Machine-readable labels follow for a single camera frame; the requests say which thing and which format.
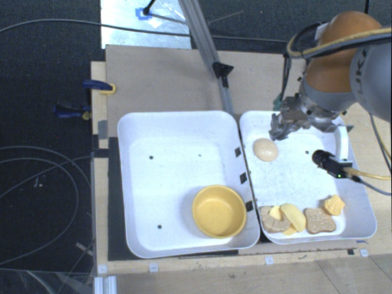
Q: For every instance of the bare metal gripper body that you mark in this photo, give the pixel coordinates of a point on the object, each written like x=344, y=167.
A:
x=295, y=116

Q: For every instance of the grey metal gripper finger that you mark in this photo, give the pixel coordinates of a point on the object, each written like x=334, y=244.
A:
x=274, y=126
x=283, y=133

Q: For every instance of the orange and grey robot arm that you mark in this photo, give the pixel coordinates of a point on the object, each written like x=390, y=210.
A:
x=332, y=69

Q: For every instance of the beige round bread bun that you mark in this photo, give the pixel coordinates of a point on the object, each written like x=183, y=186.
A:
x=265, y=149

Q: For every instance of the white plastic tray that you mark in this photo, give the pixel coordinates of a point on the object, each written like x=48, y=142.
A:
x=291, y=179
x=171, y=179

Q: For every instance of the small yellow crisp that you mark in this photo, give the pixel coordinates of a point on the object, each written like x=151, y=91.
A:
x=289, y=231
x=275, y=213

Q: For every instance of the yellow oval crisp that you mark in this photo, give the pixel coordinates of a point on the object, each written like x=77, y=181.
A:
x=295, y=217

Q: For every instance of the yellow ridged crisp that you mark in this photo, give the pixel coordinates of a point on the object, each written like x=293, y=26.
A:
x=334, y=205

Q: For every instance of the beige flower-shaped biscuit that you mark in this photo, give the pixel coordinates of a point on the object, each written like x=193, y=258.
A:
x=275, y=224

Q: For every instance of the brown toast slice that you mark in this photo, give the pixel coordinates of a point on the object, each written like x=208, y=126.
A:
x=319, y=221

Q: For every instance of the yellow bowl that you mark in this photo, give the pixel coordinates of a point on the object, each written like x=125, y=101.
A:
x=219, y=211

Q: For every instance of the brown cardboard board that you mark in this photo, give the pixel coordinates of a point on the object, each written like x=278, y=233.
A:
x=171, y=81

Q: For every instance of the black cylinder on white bracket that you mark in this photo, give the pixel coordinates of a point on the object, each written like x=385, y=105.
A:
x=329, y=161

